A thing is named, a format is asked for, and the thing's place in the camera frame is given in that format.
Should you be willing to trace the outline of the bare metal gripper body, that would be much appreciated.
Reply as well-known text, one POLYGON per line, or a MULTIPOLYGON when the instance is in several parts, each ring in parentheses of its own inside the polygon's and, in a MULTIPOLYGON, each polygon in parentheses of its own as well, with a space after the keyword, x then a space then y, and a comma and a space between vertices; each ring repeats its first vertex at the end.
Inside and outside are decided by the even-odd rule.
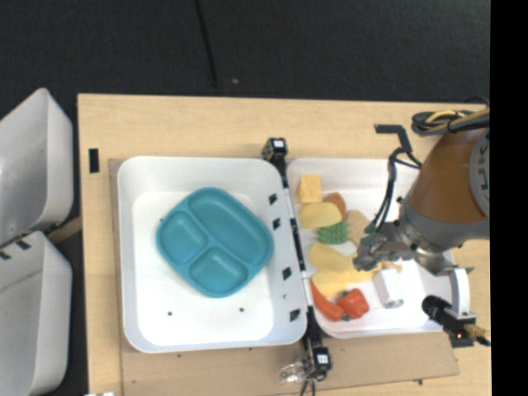
POLYGON ((382 257, 384 262, 414 260, 434 276, 455 268, 447 248, 427 241, 417 230, 404 222, 388 222, 381 227, 370 223, 361 238, 361 252, 382 257))

